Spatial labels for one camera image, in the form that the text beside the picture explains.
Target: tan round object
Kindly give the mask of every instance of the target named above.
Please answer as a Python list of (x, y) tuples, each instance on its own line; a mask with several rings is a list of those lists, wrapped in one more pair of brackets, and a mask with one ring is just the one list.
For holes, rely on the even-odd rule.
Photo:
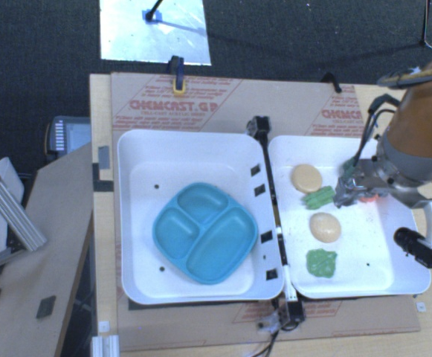
[(313, 193), (321, 188), (323, 182), (318, 169), (310, 164), (297, 165), (291, 173), (291, 183), (303, 193)]
[(341, 235), (341, 225), (335, 216), (316, 213), (310, 218), (310, 231), (321, 242), (331, 243)]

